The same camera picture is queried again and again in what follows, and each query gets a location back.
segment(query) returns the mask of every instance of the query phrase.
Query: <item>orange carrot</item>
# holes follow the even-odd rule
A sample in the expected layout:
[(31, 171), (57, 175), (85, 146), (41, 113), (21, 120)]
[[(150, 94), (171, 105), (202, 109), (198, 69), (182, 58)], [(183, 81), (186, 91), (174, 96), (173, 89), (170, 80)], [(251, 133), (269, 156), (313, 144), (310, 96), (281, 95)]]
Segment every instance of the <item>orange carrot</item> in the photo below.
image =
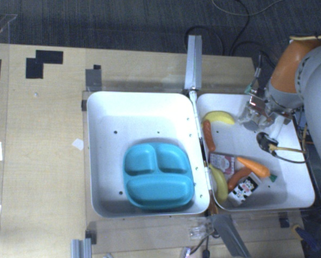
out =
[(252, 160), (248, 160), (244, 157), (237, 157), (237, 160), (261, 178), (266, 178), (270, 176), (269, 169), (265, 167), (263, 164), (260, 164)]
[(202, 129), (203, 129), (203, 135), (205, 136), (205, 142), (207, 144), (208, 150), (210, 152), (213, 152), (215, 150), (215, 144), (213, 141), (213, 137), (212, 137), (212, 132), (211, 132), (211, 128), (210, 128), (210, 122), (208, 119), (206, 119), (203, 123), (202, 123)]
[(229, 188), (229, 192), (232, 191), (236, 187), (238, 181), (241, 178), (246, 177), (250, 173), (251, 173), (251, 170), (248, 167), (243, 167), (241, 170), (235, 172), (227, 184), (227, 186)]

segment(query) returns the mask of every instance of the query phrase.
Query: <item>yellow banana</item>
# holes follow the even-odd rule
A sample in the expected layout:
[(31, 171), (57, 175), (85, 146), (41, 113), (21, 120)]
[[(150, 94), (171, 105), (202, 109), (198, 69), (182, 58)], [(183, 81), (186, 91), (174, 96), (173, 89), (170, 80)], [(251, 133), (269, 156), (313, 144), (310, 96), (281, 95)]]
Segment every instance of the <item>yellow banana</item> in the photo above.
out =
[(202, 122), (204, 122), (205, 120), (209, 120), (210, 123), (212, 123), (214, 121), (222, 121), (227, 124), (235, 124), (235, 120), (234, 120), (233, 116), (231, 116), (229, 113), (224, 112), (224, 111), (208, 112), (204, 116)]
[(208, 167), (210, 168), (211, 174), (213, 175), (213, 178), (217, 186), (217, 189), (214, 193), (215, 199), (218, 201), (218, 203), (222, 204), (226, 201), (227, 196), (229, 194), (229, 189), (227, 186), (225, 176), (221, 172), (221, 170), (213, 167), (211, 164), (209, 164)]

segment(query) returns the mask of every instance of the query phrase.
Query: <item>blue plate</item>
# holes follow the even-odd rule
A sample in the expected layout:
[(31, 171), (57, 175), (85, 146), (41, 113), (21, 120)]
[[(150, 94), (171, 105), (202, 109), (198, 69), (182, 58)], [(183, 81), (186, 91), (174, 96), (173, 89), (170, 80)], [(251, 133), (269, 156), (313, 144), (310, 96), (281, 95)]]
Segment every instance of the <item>blue plate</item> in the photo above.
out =
[(188, 156), (176, 145), (159, 142), (131, 147), (123, 159), (128, 200), (147, 210), (165, 210), (189, 203), (194, 181)]

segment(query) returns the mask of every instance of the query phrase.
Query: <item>dark floor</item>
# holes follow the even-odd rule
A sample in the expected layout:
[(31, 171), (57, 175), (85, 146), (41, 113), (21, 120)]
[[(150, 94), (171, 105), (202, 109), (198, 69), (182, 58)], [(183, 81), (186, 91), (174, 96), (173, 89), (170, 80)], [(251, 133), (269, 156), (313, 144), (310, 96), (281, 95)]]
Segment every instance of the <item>dark floor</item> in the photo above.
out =
[[(214, 1), (228, 11), (245, 13), (235, 0)], [(240, 1), (253, 13), (277, 0)], [(229, 54), (247, 22), (247, 17), (218, 10), (211, 0), (0, 0), (0, 20), (5, 14), (18, 16), (10, 38), (2, 34), (0, 42), (185, 53), (186, 31), (203, 26), (191, 33), (202, 34), (204, 54), (216, 55), (223, 53), (220, 41), (223, 54)], [(321, 34), (321, 0), (285, 0), (251, 16), (236, 43), (251, 40), (260, 45), (244, 44), (235, 55), (250, 56), (256, 64), (262, 49), (276, 63), (293, 34)], [(271, 73), (267, 64), (263, 75)], [(303, 217), (319, 240), (321, 211), (304, 212)], [(320, 257), (321, 250), (305, 253)]]

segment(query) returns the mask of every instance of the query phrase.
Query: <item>wooden table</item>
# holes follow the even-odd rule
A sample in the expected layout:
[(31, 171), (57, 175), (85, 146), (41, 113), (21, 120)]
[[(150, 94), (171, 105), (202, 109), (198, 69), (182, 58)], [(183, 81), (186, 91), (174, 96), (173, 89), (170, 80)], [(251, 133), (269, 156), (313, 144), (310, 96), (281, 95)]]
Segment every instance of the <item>wooden table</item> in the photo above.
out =
[[(34, 58), (37, 49), (63, 51), (63, 64), (44, 64), (43, 79), (26, 79), (26, 58)], [(157, 91), (181, 87), (186, 55), (0, 44), (0, 59), (0, 257), (69, 257), (71, 240), (84, 239), (86, 229), (84, 152), (72, 145), (83, 140), (85, 70), (101, 65), (106, 90)], [(243, 92), (254, 73), (251, 59), (224, 56), (203, 56), (202, 71), (204, 91), (233, 93)], [(301, 219), (291, 214), (290, 220)], [(254, 257), (304, 257), (289, 228), (274, 220), (242, 221), (237, 229), (250, 238), (245, 243)], [(110, 241), (119, 250), (114, 258), (179, 257), (181, 251), (173, 243), (123, 252), (123, 243)], [(221, 240), (210, 251), (211, 258), (230, 257)]]

